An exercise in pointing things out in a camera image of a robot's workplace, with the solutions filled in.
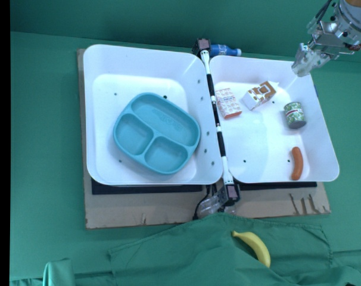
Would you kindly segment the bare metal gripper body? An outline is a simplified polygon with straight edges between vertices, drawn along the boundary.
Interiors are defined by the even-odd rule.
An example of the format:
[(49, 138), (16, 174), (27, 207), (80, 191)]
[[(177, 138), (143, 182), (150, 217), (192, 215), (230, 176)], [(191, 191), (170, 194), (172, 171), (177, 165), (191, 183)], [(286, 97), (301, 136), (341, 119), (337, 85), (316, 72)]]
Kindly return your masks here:
[(329, 22), (312, 19), (307, 25), (313, 51), (336, 57), (361, 50), (361, 9), (336, 9)]

